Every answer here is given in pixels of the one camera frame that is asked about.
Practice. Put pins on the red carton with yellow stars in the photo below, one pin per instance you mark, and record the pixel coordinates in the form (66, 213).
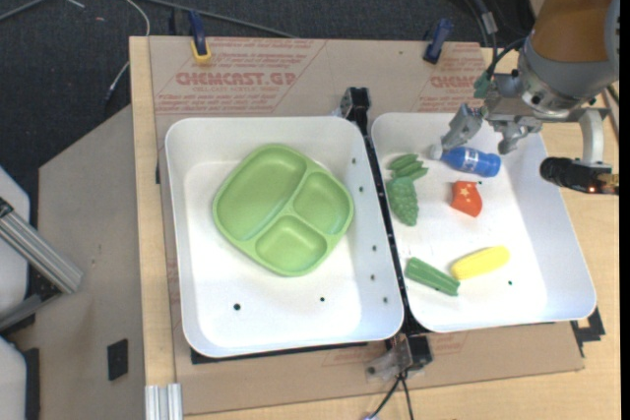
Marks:
(466, 198)

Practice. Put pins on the black cylinder on white bracket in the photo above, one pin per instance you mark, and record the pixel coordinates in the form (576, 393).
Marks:
(573, 162)

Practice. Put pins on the blue plastic bottle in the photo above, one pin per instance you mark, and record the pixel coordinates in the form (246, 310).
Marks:
(475, 161)

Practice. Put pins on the green pea pods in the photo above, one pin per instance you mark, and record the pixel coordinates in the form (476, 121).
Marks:
(407, 165)

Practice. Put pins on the yellow corn cob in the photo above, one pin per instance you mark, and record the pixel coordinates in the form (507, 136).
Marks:
(481, 262)

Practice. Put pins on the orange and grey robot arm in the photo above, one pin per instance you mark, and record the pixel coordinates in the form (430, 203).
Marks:
(573, 29)

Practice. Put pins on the green celery stick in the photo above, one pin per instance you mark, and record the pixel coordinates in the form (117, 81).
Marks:
(430, 276)

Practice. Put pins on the green divided plate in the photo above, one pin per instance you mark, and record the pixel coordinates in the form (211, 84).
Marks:
(283, 209)

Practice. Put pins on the thin black rod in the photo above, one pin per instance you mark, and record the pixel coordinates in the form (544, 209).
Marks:
(389, 221)

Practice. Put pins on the green grapes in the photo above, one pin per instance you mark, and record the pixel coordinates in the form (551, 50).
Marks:
(403, 201)

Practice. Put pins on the white plastic tray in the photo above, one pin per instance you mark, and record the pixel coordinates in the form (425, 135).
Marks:
(275, 310)
(502, 305)

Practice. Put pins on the brown cardboard board red print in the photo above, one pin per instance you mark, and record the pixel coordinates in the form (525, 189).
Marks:
(305, 78)

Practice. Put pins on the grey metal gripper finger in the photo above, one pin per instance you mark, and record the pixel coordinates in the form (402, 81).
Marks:
(511, 140)
(460, 129)

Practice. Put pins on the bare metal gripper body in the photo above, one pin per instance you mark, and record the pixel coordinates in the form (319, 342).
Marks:
(514, 99)

